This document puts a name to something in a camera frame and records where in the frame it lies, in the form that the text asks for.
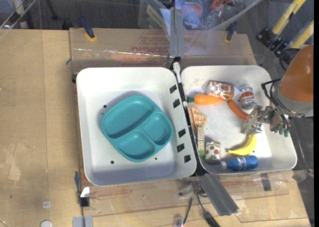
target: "wooden board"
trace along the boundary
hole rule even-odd
[[[249,45],[245,35],[239,35],[239,41]],[[0,226],[39,226],[50,219],[53,226],[71,227],[74,216],[95,214],[95,227],[152,227],[172,226],[176,214],[184,217],[188,201],[178,196],[180,180],[128,185],[124,192],[123,187],[93,187],[91,206],[80,208],[74,182],[80,161],[68,31],[12,30],[0,46]],[[255,198],[246,192],[242,200],[238,196],[243,186],[235,179],[224,180],[237,196],[238,215],[217,216],[207,199],[203,203],[221,226],[308,227],[298,186],[286,180],[285,188],[272,196]],[[99,193],[103,199],[94,200]],[[42,208],[45,200],[50,200],[49,209]],[[149,208],[156,204],[160,207]],[[103,216],[97,216],[99,210]],[[282,216],[292,219],[278,220]],[[207,226],[196,200],[186,226]]]

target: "toy carrot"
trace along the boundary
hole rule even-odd
[[[243,110],[241,110],[238,105],[234,102],[234,100],[229,100],[228,105],[230,109],[241,119],[244,121],[247,121],[249,118],[249,114],[245,113]]]
[[[194,102],[197,105],[211,105],[211,104],[219,104],[224,100],[214,96],[208,96],[205,94],[197,94],[195,97],[188,97],[188,103]]]

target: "toy can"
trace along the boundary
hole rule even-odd
[[[240,102],[242,108],[245,110],[253,109],[255,105],[257,105],[253,88],[245,87],[241,90],[241,92],[242,94],[240,95]]]
[[[205,160],[210,164],[218,164],[220,160],[220,143],[216,141],[207,142],[205,145]]]

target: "teal divided plate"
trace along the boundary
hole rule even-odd
[[[145,96],[128,97],[104,114],[104,136],[126,159],[142,162],[160,151],[173,136],[173,125]]]

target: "toy banana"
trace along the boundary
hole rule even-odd
[[[236,150],[228,150],[228,153],[232,153],[239,156],[246,156],[250,153],[252,153],[255,150],[255,147],[257,145],[257,138],[255,135],[251,135],[248,137],[247,143]]]

